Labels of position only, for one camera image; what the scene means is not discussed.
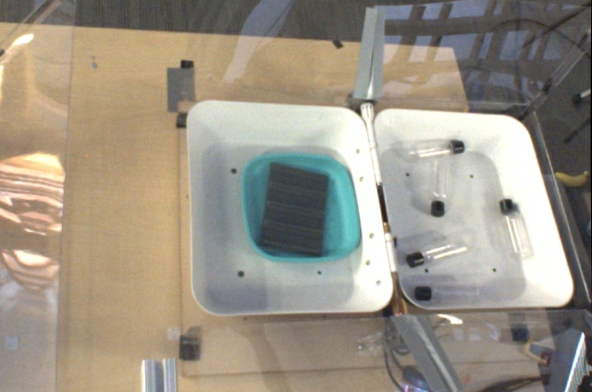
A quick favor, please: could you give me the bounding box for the white plastic tray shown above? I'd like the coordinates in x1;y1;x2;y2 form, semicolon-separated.
185;99;395;316
372;107;575;311

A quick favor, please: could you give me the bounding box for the black ribbed rectangular block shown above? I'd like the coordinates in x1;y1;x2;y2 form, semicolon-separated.
257;162;330;257

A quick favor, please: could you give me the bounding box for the teal plastic bowl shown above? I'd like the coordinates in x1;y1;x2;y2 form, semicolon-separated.
240;151;363;263

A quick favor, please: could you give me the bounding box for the clear plastic bottle black cap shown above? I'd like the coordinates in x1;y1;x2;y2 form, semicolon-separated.
413;283;483;303
394;139;466;161
426;158;452;218
405;232;474;269
499;198;534;261

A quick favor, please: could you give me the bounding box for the yellow banana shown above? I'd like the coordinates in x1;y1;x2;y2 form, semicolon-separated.
556;170;592;190

